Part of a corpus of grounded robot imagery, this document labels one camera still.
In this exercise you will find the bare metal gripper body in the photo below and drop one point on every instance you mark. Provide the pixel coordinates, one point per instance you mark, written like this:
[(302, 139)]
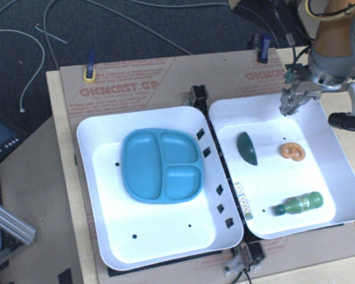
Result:
[(306, 88)]

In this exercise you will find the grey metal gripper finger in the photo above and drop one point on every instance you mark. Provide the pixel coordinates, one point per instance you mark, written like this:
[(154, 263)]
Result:
[(298, 104), (286, 107)]

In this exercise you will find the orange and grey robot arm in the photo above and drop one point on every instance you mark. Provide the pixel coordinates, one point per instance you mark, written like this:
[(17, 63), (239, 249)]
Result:
[(333, 33)]

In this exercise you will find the orange pretzel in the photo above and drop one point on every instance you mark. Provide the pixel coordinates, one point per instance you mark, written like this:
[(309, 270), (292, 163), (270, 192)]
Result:
[(298, 154)]

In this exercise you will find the dark green bowl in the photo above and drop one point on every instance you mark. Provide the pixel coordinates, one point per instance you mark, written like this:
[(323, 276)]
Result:
[(246, 148)]

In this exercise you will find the white plastic tray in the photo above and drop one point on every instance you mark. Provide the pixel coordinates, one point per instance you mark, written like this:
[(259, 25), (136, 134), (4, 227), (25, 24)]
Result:
[(280, 183), (163, 234)]

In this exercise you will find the green plastic bottle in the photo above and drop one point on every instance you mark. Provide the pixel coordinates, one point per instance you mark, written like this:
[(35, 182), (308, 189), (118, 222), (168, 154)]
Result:
[(302, 203)]

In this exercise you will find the white printed carton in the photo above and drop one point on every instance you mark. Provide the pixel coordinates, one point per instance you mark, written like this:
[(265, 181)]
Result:
[(243, 201)]

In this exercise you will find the brown cardboard board red print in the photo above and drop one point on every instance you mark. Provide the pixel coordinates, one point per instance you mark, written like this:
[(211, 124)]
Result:
[(162, 75)]

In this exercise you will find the blue divided plate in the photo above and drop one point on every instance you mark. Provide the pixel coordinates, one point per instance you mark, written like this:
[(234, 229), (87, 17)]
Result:
[(155, 167)]

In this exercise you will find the black cylinder on white bracket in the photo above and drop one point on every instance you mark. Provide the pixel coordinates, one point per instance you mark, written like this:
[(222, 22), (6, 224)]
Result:
[(346, 121)]

